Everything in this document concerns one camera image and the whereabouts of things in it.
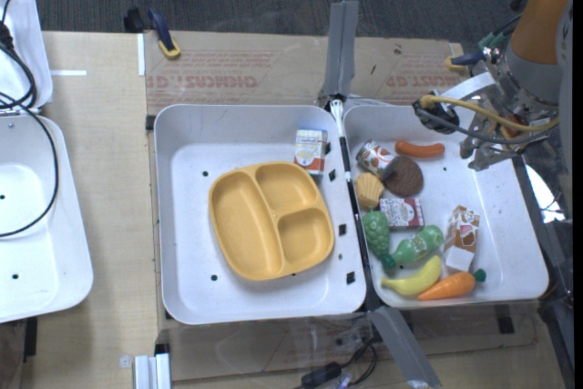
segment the toy banana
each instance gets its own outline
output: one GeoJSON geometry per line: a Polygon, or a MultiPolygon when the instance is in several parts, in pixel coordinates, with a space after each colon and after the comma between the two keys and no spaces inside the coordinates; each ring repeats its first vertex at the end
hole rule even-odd
{"type": "Polygon", "coordinates": [[[438,255],[432,256],[418,272],[401,279],[383,277],[381,286],[394,289],[402,295],[416,295],[427,290],[439,280],[441,275],[441,260],[438,255]]]}

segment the white hinge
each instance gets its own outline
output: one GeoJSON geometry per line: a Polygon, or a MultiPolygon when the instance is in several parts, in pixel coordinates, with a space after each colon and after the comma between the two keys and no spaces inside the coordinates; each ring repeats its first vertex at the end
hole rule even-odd
{"type": "Polygon", "coordinates": [[[133,365],[134,389],[171,389],[170,355],[138,355],[133,365]]]}

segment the brown patty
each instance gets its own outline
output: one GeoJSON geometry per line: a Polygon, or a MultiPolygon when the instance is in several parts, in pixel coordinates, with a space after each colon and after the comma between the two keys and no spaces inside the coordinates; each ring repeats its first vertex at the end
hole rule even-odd
{"type": "Polygon", "coordinates": [[[398,156],[395,158],[393,167],[393,173],[384,180],[384,185],[389,191],[407,198],[421,190],[423,173],[414,160],[406,156],[398,156]]]}

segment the soda can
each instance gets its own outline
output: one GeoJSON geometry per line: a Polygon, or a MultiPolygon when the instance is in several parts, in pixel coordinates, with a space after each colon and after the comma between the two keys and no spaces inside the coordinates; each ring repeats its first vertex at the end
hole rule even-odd
{"type": "Polygon", "coordinates": [[[356,154],[356,160],[379,179],[385,180],[393,173],[393,162],[396,160],[396,156],[370,139],[360,148],[356,154]]]}

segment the toy carrot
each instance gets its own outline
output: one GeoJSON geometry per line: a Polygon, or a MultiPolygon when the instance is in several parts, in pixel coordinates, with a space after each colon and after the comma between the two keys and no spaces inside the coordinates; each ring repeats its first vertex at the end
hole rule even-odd
{"type": "Polygon", "coordinates": [[[470,272],[456,272],[447,276],[429,289],[417,295],[419,300],[439,300],[442,298],[453,298],[470,293],[476,286],[476,282],[486,280],[486,272],[478,269],[471,274],[470,272]]]}

